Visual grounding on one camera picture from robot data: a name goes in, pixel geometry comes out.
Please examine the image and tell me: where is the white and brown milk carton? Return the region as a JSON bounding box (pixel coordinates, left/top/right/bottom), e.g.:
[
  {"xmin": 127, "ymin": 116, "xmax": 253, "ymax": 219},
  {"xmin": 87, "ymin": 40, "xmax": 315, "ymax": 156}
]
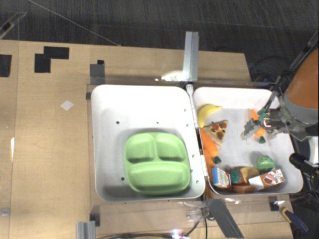
[{"xmin": 248, "ymin": 168, "xmax": 286, "ymax": 192}]

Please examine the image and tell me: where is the green divided plate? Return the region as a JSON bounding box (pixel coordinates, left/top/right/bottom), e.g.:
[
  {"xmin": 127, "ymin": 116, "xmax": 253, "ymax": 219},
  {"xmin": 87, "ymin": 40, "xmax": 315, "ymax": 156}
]
[{"xmin": 124, "ymin": 131, "xmax": 192, "ymax": 196}]

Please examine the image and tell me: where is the white plastic tray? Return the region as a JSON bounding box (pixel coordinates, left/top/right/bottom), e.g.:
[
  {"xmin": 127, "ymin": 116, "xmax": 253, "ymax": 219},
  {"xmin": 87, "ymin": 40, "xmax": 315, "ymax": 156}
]
[
  {"xmin": 90, "ymin": 84, "xmax": 206, "ymax": 203},
  {"xmin": 193, "ymin": 87, "xmax": 305, "ymax": 197}
]

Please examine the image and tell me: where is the red strawberry with green leaves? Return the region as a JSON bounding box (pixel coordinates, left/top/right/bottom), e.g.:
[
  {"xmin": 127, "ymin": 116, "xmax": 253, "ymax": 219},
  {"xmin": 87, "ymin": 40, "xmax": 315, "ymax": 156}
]
[{"xmin": 229, "ymin": 167, "xmax": 246, "ymax": 186}]

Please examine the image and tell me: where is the small orange carrot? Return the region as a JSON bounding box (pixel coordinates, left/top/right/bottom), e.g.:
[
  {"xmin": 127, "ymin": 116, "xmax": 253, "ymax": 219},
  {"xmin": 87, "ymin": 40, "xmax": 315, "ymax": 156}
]
[{"xmin": 250, "ymin": 109, "xmax": 267, "ymax": 144}]

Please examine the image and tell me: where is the large orange carrot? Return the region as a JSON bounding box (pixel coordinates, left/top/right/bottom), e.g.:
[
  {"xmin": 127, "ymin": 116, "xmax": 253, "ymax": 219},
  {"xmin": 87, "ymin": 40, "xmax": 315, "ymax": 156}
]
[{"xmin": 199, "ymin": 128, "xmax": 222, "ymax": 165}]

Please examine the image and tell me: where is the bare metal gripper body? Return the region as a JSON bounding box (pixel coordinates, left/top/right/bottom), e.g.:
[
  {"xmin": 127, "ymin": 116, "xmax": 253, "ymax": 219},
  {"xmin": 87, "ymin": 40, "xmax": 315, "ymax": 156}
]
[{"xmin": 264, "ymin": 108, "xmax": 315, "ymax": 141}]

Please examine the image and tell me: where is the yellow banana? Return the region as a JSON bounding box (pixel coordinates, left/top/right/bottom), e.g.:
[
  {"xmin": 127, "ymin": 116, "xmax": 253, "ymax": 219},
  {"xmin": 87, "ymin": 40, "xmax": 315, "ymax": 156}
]
[{"xmin": 197, "ymin": 104, "xmax": 222, "ymax": 129}]

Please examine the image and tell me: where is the green pepper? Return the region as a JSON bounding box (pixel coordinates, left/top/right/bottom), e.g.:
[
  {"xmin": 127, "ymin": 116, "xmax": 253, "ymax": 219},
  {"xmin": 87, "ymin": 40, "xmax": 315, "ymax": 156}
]
[{"xmin": 256, "ymin": 155, "xmax": 276, "ymax": 174}]

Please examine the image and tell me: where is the black cylinder on white bracket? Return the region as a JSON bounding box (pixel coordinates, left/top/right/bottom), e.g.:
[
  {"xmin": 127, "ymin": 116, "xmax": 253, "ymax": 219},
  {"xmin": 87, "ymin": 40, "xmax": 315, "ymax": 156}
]
[{"xmin": 289, "ymin": 135, "xmax": 319, "ymax": 177}]

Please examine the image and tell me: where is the pizza slice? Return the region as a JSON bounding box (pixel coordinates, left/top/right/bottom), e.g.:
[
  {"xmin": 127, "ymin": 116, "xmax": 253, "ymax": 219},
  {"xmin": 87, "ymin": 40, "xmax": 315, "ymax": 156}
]
[{"xmin": 202, "ymin": 119, "xmax": 229, "ymax": 147}]

